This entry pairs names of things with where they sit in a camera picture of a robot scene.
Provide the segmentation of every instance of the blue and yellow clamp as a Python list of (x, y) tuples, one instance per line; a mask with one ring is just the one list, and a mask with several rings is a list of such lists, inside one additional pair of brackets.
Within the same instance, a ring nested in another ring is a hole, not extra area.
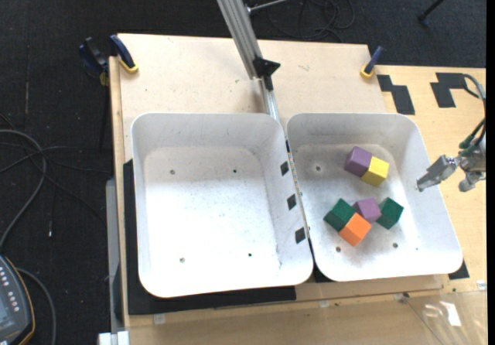
[[(115, 34), (110, 36), (112, 50), (118, 55), (118, 62), (128, 73), (138, 71), (138, 64), (132, 59), (125, 44)], [(79, 57), (84, 69), (93, 78), (99, 78), (104, 86), (108, 86), (108, 59), (97, 47), (91, 37), (79, 46)]]
[(380, 59), (381, 54), (384, 52), (384, 48), (379, 46), (374, 54), (371, 56), (371, 59), (368, 63), (365, 63), (363, 68), (360, 71), (361, 76), (364, 78), (371, 78), (374, 72), (374, 65), (377, 64), (378, 59)]

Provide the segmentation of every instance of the wooden table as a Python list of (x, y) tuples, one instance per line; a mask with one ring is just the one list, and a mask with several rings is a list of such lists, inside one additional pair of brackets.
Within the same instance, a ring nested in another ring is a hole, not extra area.
[[(463, 322), (463, 335), (481, 336), (483, 343), (486, 292), (480, 291), (480, 286), (486, 283), (486, 185), (480, 182), (468, 193), (459, 192), (457, 186), (463, 178), (460, 169), (440, 188), (463, 249), (469, 278), (451, 281), (448, 275), (425, 275), (333, 283), (310, 279), (296, 286), (297, 302), (129, 316), (120, 168), (131, 158), (132, 121), (148, 111), (263, 112), (264, 108), (258, 85), (248, 79), (231, 39), (146, 35), (120, 38), (140, 67), (136, 74), (127, 74), (120, 71), (115, 58), (110, 60), (123, 323), (132, 344), (346, 343), (343, 339), (349, 343), (362, 343), (364, 339), (367, 343), (397, 343), (398, 338), (408, 343), (407, 336), (410, 343), (429, 343), (435, 340), (435, 334), (418, 317), (425, 304), (438, 304), (446, 297), (454, 297), (455, 302), (449, 303), (469, 312), (469, 322), (478, 322), (471, 326)], [(273, 79), (284, 127), (292, 115), (300, 112), (395, 112), (391, 94), (381, 92), (377, 77), (364, 80), (359, 75), (370, 59), (367, 46), (259, 43), (264, 57), (282, 64)], [(481, 101), (465, 91), (452, 90), (457, 108), (439, 108), (429, 83), (436, 82), (435, 73), (445, 72), (469, 73), (484, 84), (486, 71), (392, 66), (377, 66), (375, 70), (389, 75), (393, 84), (408, 87), (416, 112), (410, 118), (419, 126), (431, 161), (441, 154), (456, 155), (459, 142), (482, 118)], [(395, 300), (403, 292), (411, 295), (405, 304)], [(454, 335), (444, 326), (439, 327), (443, 333)], [(379, 328), (376, 336), (371, 334), (374, 328)]]

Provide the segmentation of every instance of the black floor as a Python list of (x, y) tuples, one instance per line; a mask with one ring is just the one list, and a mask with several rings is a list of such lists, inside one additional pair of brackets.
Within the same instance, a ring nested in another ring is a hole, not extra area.
[[(251, 6), (269, 0), (250, 0)], [(253, 16), (260, 39), (307, 39), (383, 46), (380, 62), (486, 67), (486, 0), (291, 0)], [(78, 46), (92, 36), (108, 52), (115, 32), (229, 36), (215, 0), (0, 0), (0, 129), (11, 125), (49, 149), (45, 183), (10, 232), (3, 255), (36, 274), (56, 304), (58, 341), (96, 343), (107, 332), (109, 295), (105, 183), (111, 133), (98, 151), (104, 87), (89, 78)], [(0, 234), (36, 188), (39, 156), (26, 159), (0, 132)], [(53, 236), (49, 237), (50, 221)], [(31, 343), (50, 341), (50, 309), (28, 279), (37, 318)]]

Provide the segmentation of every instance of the table top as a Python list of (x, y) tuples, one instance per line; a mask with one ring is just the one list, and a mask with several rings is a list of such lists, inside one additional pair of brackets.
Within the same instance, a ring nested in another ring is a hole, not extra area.
[[(115, 58), (110, 61), (116, 168), (131, 158), (131, 123), (144, 112), (264, 112), (259, 86), (248, 79), (232, 39), (131, 34), (119, 37), (140, 68), (137, 73), (128, 74), (120, 71)], [(376, 75), (370, 80), (359, 75), (361, 67), (370, 59), (367, 46), (265, 40), (259, 44), (266, 59), (281, 63), (273, 81), (283, 127), (291, 116), (301, 112), (395, 112), (391, 93), (381, 92)], [(375, 71), (390, 76), (394, 85), (408, 87), (415, 106), (415, 115), (409, 115), (409, 118), (418, 125), (432, 162), (441, 154), (456, 155), (459, 142), (482, 118), (481, 102), (463, 90), (451, 90), (456, 108), (439, 108), (430, 83), (437, 81), (437, 73), (469, 73), (484, 84), (484, 69), (376, 66)], [(323, 321), (329, 318), (328, 310), (321, 306), (347, 306), (350, 311), (362, 306), (359, 304), (374, 302), (385, 313), (394, 315), (391, 311), (396, 305), (389, 305), (393, 294), (415, 292), (417, 296), (428, 297), (446, 297), (461, 292), (477, 294), (482, 282), (486, 283), (486, 185), (480, 182), (474, 190), (461, 193), (457, 185), (462, 178), (463, 173), (458, 170), (440, 185), (440, 190), (463, 250), (468, 278), (450, 280), (448, 275), (426, 275), (345, 283), (315, 283), (310, 279), (296, 286), (298, 302), (167, 313), (166, 322), (175, 323), (175, 329), (182, 327), (188, 332), (191, 322), (215, 319), (218, 324), (228, 326), (235, 317), (249, 316), (253, 324), (259, 325), (259, 316), (269, 314), (274, 324), (290, 321), (298, 326), (303, 324), (300, 319), (307, 321), (301, 311), (310, 310), (313, 319), (309, 326), (313, 331), (321, 331)], [(122, 260), (125, 231), (119, 171), (115, 180)], [(122, 271), (125, 272), (124, 261), (123, 264)], [(125, 289), (125, 275), (122, 281)], [(123, 292), (125, 310), (126, 301)], [(479, 303), (483, 305), (484, 302), (481, 297)], [(358, 308), (355, 313), (366, 315), (366, 310), (367, 307)], [(397, 319), (409, 317), (398, 316)], [(155, 322), (154, 316), (124, 314), (124, 324), (136, 341), (146, 338), (148, 343), (161, 343), (161, 332), (172, 329), (156, 326)], [(349, 321), (349, 335), (359, 331), (352, 327)], [(217, 330), (207, 333), (207, 327), (204, 327), (203, 331), (213, 338)], [(247, 343), (241, 337), (235, 343)], [(180, 336), (178, 331), (177, 338), (177, 343), (195, 343), (187, 333)]]

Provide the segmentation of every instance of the yellow block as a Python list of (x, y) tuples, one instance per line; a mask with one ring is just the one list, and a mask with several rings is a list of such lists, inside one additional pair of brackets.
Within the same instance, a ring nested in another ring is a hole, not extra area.
[(378, 187), (387, 178), (388, 167), (390, 164), (375, 156), (371, 157), (370, 167), (366, 173), (361, 176), (361, 180)]

